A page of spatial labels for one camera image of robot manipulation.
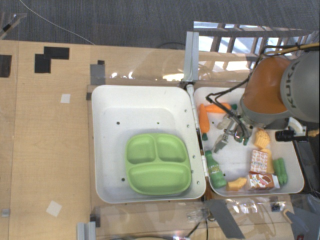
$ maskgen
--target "gray carpet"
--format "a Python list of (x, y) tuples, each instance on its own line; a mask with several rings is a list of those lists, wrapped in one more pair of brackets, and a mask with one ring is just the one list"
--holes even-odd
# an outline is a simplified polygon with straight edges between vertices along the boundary
[[(157, 47), (165, 42), (184, 43), (194, 21), (319, 30), (320, 0), (22, 1), (98, 45)], [(86, 43), (43, 21), (18, 0), (0, 0), (0, 11), (28, 13), (6, 39)]]

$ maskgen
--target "gray tape strip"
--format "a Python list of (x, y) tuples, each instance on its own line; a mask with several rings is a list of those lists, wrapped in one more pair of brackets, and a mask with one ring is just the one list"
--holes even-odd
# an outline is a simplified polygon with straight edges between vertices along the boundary
[(227, 238), (245, 238), (235, 219), (228, 210), (225, 200), (208, 200), (205, 204)]
[(101, 86), (106, 84), (105, 65), (91, 64), (90, 65), (90, 83), (93, 86)]

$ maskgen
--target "green tray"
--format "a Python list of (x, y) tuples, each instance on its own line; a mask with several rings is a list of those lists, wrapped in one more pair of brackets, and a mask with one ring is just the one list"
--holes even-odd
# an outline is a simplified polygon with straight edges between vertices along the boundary
[(185, 144), (164, 133), (130, 138), (125, 147), (125, 170), (131, 188), (143, 195), (181, 193), (192, 178)]

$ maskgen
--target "orange carrot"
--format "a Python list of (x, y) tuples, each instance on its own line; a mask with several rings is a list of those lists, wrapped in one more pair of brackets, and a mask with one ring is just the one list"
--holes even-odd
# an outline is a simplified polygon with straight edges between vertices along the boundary
[(210, 130), (209, 118), (207, 115), (207, 111), (205, 105), (200, 105), (200, 113), (199, 113), (199, 124), (200, 130), (203, 134), (206, 134)]
[[(228, 110), (231, 110), (231, 106), (228, 103), (221, 103), (222, 105), (224, 105)], [(205, 110), (209, 113), (219, 113), (219, 114), (224, 114), (226, 113), (222, 108), (218, 107), (215, 104), (211, 104), (208, 106), (205, 106)]]

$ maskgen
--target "white cable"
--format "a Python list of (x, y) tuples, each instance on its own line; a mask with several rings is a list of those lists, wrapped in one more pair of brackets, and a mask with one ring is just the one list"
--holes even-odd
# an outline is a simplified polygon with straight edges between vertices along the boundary
[(44, 21), (46, 21), (46, 22), (54, 25), (55, 27), (57, 27), (57, 28), (59, 28), (59, 29), (61, 29), (61, 30), (67, 31), (67, 32), (69, 32), (69, 33), (71, 33), (71, 34), (73, 34), (73, 35), (75, 35), (75, 36), (77, 36), (77, 37), (79, 37), (79, 38), (87, 41), (88, 43), (90, 43), (90, 44), (92, 44), (92, 45), (95, 45), (93, 42), (91, 42), (90, 40), (84, 38), (83, 36), (81, 36), (81, 35), (79, 35), (79, 34), (77, 34), (77, 33), (75, 33), (75, 32), (72, 32), (72, 31), (70, 31), (70, 30), (68, 30), (68, 29), (66, 29), (66, 28), (64, 28), (64, 27), (62, 27), (62, 26), (59, 26), (59, 25), (53, 23), (52, 21), (46, 19), (45, 17), (42, 17), (40, 14), (36, 13), (34, 10), (32, 10), (31, 8), (29, 8), (22, 0), (19, 0), (19, 1), (21, 2), (21, 4), (23, 4), (23, 6), (24, 6), (25, 8), (27, 8), (30, 12), (34, 13), (35, 15), (37, 15), (39, 18), (43, 19)]

